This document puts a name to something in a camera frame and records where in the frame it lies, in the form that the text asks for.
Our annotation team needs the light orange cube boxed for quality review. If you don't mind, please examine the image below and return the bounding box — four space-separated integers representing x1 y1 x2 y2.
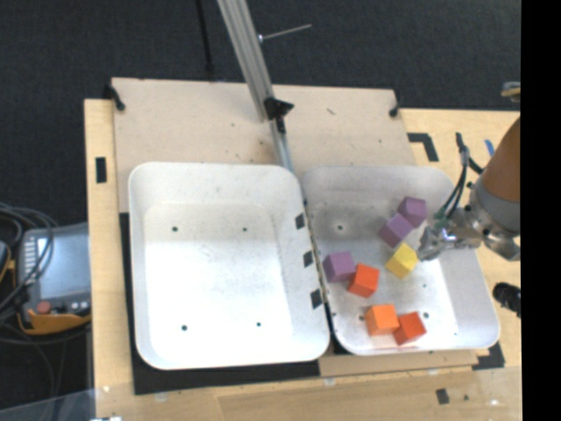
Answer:
364 303 401 338

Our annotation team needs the yellow cube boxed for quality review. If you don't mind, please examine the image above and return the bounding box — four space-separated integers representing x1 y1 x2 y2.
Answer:
385 242 420 280

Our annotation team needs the white plastic tray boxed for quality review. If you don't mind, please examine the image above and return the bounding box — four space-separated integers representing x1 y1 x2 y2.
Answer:
127 161 331 371
299 164 501 357

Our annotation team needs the purple cube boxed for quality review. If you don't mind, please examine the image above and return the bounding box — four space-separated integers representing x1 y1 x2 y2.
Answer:
396 196 429 228
378 213 415 249
322 250 357 284

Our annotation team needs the red orange cube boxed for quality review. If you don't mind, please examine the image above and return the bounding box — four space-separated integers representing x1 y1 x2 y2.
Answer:
393 311 428 346
346 263 381 299

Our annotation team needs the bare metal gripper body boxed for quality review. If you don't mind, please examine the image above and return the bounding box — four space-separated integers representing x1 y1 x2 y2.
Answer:
434 208 522 262

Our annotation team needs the pale wood board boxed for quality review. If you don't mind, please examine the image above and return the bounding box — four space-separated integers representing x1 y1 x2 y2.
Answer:
110 76 481 379

